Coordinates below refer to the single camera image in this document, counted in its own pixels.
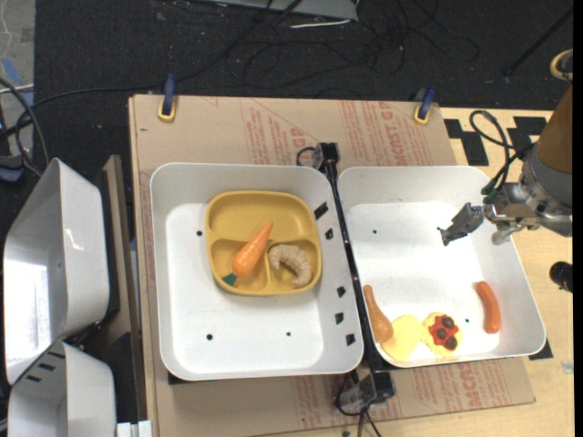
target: blue clamp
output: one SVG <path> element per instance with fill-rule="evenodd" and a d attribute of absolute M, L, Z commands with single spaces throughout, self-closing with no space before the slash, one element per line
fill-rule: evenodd
<path fill-rule="evenodd" d="M 176 86 L 178 77 L 173 73 L 168 73 L 166 82 L 164 83 L 164 100 L 160 102 L 158 108 L 158 118 L 162 121 L 170 122 L 174 120 L 176 113 L 176 102 L 174 100 L 174 87 Z"/>
<path fill-rule="evenodd" d="M 16 183 L 24 174 L 22 156 L 0 156 L 0 181 Z"/>
<path fill-rule="evenodd" d="M 427 89 L 419 89 L 414 100 L 419 101 L 419 105 L 415 108 L 413 120 L 419 125 L 426 125 L 429 121 L 429 108 L 435 98 L 435 86 L 430 85 Z"/>

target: toy food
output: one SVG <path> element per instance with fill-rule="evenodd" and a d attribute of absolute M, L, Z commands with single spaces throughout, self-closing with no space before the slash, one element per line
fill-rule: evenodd
<path fill-rule="evenodd" d="M 287 265 L 292 269 L 296 278 L 291 283 L 297 287 L 305 287 L 312 281 L 312 268 L 306 255 L 306 251 L 298 246 L 291 244 L 280 244 L 270 249 L 268 253 L 270 265 L 274 269 L 280 267 L 280 263 Z"/>
<path fill-rule="evenodd" d="M 437 356 L 452 356 L 462 341 L 455 321 L 442 312 L 432 312 L 423 321 L 421 340 Z"/>
<path fill-rule="evenodd" d="M 239 252 L 237 252 L 231 263 L 233 272 L 222 278 L 225 283 L 232 286 L 237 277 L 245 277 L 245 275 L 253 270 L 263 255 L 263 251 L 267 247 L 267 241 L 269 240 L 272 228 L 273 222 L 267 222 L 263 228 L 259 230 L 253 238 L 247 241 Z"/>
<path fill-rule="evenodd" d="M 383 343 L 383 349 L 398 361 L 411 356 L 421 340 L 423 326 L 412 314 L 401 316 L 393 321 L 393 337 Z"/>
<path fill-rule="evenodd" d="M 373 295 L 373 287 L 370 285 L 363 286 L 364 300 L 368 308 L 368 317 L 373 329 L 374 339 L 379 343 L 385 343 L 393 337 L 393 324 L 383 314 L 376 304 Z"/>
<path fill-rule="evenodd" d="M 484 329 L 488 333 L 497 333 L 500 330 L 500 307 L 498 306 L 498 300 L 486 281 L 478 282 L 476 291 L 486 308 L 486 324 Z"/>

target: yellow divided plate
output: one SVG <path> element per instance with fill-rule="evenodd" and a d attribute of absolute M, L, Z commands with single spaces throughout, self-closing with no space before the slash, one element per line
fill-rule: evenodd
<path fill-rule="evenodd" d="M 237 277 L 231 286 L 223 277 L 232 273 L 235 254 L 268 221 L 273 228 L 265 252 L 250 274 Z M 322 251 L 313 212 L 301 199 L 274 191 L 232 191 L 219 194 L 207 207 L 207 253 L 215 281 L 231 293 L 249 296 L 287 295 L 312 288 L 322 275 Z M 306 252 L 312 280 L 296 288 L 296 274 L 287 265 L 275 270 L 267 254 L 279 244 L 298 246 Z"/>

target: white plastic container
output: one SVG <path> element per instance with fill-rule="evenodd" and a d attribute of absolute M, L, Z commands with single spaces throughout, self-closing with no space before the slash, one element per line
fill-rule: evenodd
<path fill-rule="evenodd" d="M 110 368 L 61 341 L 10 392 L 8 437 L 113 437 L 116 425 Z"/>
<path fill-rule="evenodd" d="M 160 349 L 185 381 L 351 371 L 363 339 L 332 187 L 313 168 L 171 163 L 151 178 Z M 291 193 L 316 210 L 322 277 L 292 296 L 250 297 L 213 280 L 205 212 L 220 193 Z"/>
<path fill-rule="evenodd" d="M 14 384 L 55 340 L 102 320 L 109 302 L 96 186 L 53 159 L 4 250 L 5 366 Z"/>
<path fill-rule="evenodd" d="M 450 358 L 434 355 L 420 341 L 399 367 L 491 360 L 540 351 L 546 333 L 522 263 L 511 240 L 491 242 L 496 226 L 485 221 L 469 236 L 441 240 L 439 228 L 466 203 L 482 203 L 488 177 L 471 167 L 348 168 L 338 178 L 343 213 L 361 285 L 371 285 L 389 320 L 432 312 L 450 315 L 463 341 Z M 484 330 L 485 308 L 476 283 L 487 281 L 496 294 L 501 328 Z"/>

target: concrete floor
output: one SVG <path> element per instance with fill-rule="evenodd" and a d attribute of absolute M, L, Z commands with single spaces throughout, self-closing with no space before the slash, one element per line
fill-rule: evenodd
<path fill-rule="evenodd" d="M 34 86 L 35 65 L 35 0 L 0 0 L 0 69 L 2 77 L 15 86 Z M 33 90 L 23 91 L 29 103 Z M 23 112 L 14 96 L 4 92 L 0 96 L 5 121 L 12 126 Z M 21 134 L 23 145 L 32 148 L 30 128 Z M 11 153 L 18 149 L 11 142 Z"/>

